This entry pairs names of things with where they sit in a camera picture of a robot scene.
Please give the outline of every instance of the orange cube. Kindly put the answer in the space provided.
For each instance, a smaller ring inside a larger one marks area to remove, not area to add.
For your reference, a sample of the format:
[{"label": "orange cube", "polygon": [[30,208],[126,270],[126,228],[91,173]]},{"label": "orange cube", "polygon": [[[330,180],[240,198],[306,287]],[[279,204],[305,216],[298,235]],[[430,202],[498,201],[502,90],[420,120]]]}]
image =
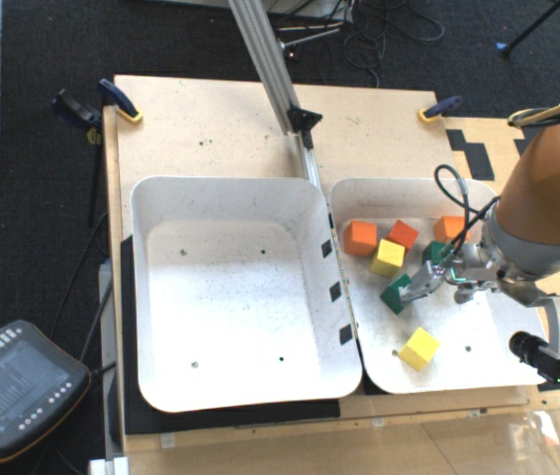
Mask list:
[{"label": "orange cube", "polygon": [[438,242],[450,242],[465,227],[465,217],[443,216],[434,224],[434,239]]},{"label": "orange cube", "polygon": [[343,251],[350,255],[369,256],[377,247],[377,224],[353,220],[343,233]]},{"label": "orange cube", "polygon": [[410,227],[405,222],[397,220],[390,229],[386,239],[388,241],[395,242],[396,244],[400,244],[406,249],[406,253],[408,253],[408,251],[412,249],[412,246],[414,246],[418,237],[419,231]]}]

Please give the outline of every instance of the black carpet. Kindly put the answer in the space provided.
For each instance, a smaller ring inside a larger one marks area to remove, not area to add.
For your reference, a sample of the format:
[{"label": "black carpet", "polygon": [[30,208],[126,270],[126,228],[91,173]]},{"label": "black carpet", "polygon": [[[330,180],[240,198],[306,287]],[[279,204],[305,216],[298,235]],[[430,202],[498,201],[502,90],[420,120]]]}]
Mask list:
[{"label": "black carpet", "polygon": [[[432,90],[438,100],[460,95],[462,107],[450,114],[462,117],[506,118],[560,104],[560,9],[510,58],[496,48],[552,0],[364,1],[355,27],[298,48],[298,60],[288,61],[294,82]],[[272,16],[272,23],[303,24],[279,19]],[[97,107],[98,80],[119,73],[234,80],[257,74],[229,10],[3,0],[2,28],[0,327],[29,320],[77,356],[98,306],[106,222],[95,237],[100,247],[88,244],[95,149],[54,117],[51,99],[67,88]],[[312,33],[278,35],[288,42]],[[96,218],[105,212],[101,189]],[[92,368],[99,365],[98,343],[86,358]],[[52,443],[0,465],[0,474],[32,473],[41,458],[38,473],[71,473],[56,448],[86,473],[89,459],[104,457],[102,427],[96,384]]]}]

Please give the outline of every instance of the yellow cube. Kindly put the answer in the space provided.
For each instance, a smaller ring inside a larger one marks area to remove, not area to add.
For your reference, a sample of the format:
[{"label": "yellow cube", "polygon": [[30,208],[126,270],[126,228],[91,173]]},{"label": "yellow cube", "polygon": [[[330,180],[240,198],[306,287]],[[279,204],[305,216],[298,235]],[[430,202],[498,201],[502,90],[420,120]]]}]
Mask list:
[{"label": "yellow cube", "polygon": [[399,358],[421,371],[431,361],[440,345],[435,337],[423,328],[418,328],[399,350]]},{"label": "yellow cube", "polygon": [[394,278],[403,266],[406,248],[402,244],[381,239],[377,249],[372,253],[370,272],[386,278]]}]

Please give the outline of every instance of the toy block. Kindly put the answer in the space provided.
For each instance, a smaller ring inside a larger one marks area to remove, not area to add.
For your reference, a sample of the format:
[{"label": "toy block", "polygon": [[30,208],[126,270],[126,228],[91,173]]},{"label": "toy block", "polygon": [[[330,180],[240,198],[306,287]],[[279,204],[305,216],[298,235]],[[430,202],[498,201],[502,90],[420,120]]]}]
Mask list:
[{"label": "toy block", "polygon": [[437,264],[441,260],[440,251],[445,248],[446,242],[432,241],[422,251],[421,263],[430,260],[432,265]]},{"label": "toy block", "polygon": [[406,253],[412,249],[415,241],[419,237],[419,231],[410,227],[405,222],[397,220],[390,229],[386,239],[391,242],[396,242],[406,249]]},{"label": "toy block", "polygon": [[401,300],[401,289],[405,289],[408,285],[412,283],[412,278],[406,273],[403,273],[399,278],[394,280],[386,290],[381,293],[381,300],[386,303],[386,306],[390,308],[395,315],[399,315],[403,309],[407,306]]},{"label": "toy block", "polygon": [[377,224],[353,220],[343,233],[343,251],[350,255],[369,256],[377,247]]},{"label": "toy block", "polygon": [[399,350],[399,358],[421,371],[434,357],[440,341],[423,328],[417,328],[404,347]]},{"label": "toy block", "polygon": [[395,242],[381,239],[370,260],[370,272],[394,278],[403,266],[406,249]]},{"label": "toy block", "polygon": [[465,227],[465,217],[447,216],[440,217],[434,224],[434,239],[438,242],[450,242]]}]

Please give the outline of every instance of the black bracket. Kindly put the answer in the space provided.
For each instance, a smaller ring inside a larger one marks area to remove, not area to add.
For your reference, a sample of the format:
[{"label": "black bracket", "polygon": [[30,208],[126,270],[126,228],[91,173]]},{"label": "black bracket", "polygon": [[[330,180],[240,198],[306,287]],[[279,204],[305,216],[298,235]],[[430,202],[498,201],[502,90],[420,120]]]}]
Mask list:
[{"label": "black bracket", "polygon": [[313,137],[311,136],[311,129],[322,120],[322,115],[292,107],[287,111],[289,121],[293,127],[293,132],[302,135],[302,143],[306,149],[313,149]]}]

